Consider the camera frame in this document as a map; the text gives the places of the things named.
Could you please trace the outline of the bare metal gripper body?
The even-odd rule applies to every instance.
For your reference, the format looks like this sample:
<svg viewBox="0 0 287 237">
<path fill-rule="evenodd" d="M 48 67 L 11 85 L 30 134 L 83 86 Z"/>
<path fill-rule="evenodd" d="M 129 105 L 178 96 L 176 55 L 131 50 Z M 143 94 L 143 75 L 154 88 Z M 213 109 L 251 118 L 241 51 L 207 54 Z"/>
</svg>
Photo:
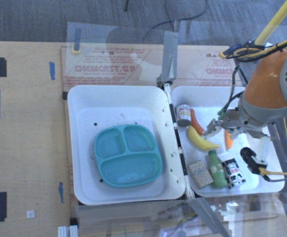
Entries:
<svg viewBox="0 0 287 237">
<path fill-rule="evenodd" d="M 245 134 L 250 135 L 252 138 L 263 138 L 269 137 L 268 134 L 263 132 L 266 125 L 266 123 L 248 116 L 243 109 L 235 108 L 226 111 L 221 127 L 227 131 L 229 129 L 243 129 Z"/>
</svg>

